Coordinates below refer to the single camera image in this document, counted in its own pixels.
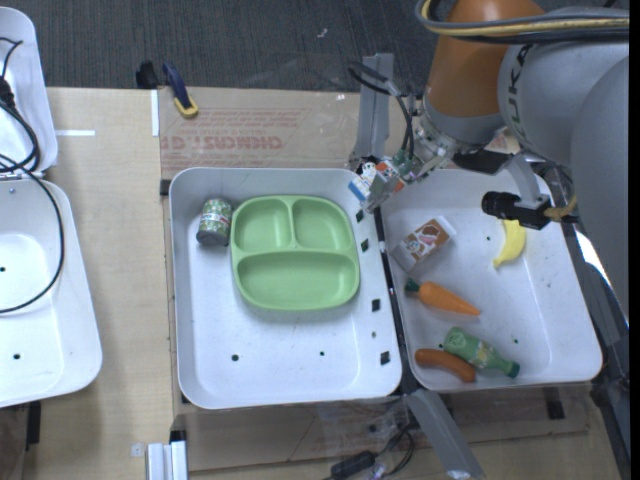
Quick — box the white blue and orange carton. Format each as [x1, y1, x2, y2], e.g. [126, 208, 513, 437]
[348, 160, 407, 203]

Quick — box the green bottle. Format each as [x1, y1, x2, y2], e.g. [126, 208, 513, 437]
[442, 326, 521, 380]

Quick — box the black block with thin wires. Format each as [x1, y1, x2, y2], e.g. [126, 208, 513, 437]
[330, 449, 377, 479]

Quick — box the yellow banana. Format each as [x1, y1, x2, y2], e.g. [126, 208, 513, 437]
[492, 218, 527, 269]

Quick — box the brown and white carton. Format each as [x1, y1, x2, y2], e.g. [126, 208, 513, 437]
[389, 217, 456, 273]

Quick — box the black cable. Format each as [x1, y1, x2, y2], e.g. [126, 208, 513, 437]
[0, 37, 67, 315]

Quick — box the green printed can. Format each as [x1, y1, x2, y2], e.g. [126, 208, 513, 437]
[195, 197, 234, 248]

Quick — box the white plastic tray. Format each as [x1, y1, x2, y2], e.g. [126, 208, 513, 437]
[168, 166, 404, 411]
[0, 6, 59, 179]
[0, 177, 104, 409]
[377, 167, 605, 394]

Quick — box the black cylinder on white bracket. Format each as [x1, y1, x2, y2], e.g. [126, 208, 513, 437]
[481, 151, 554, 231]

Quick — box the orange sausage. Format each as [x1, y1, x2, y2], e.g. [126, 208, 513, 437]
[413, 348, 477, 384]

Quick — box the orange carrot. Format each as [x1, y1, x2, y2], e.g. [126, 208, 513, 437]
[403, 277, 482, 318]

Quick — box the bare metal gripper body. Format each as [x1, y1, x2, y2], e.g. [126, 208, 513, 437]
[394, 122, 455, 185]

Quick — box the green divided plate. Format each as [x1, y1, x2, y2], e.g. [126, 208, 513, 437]
[229, 195, 362, 313]

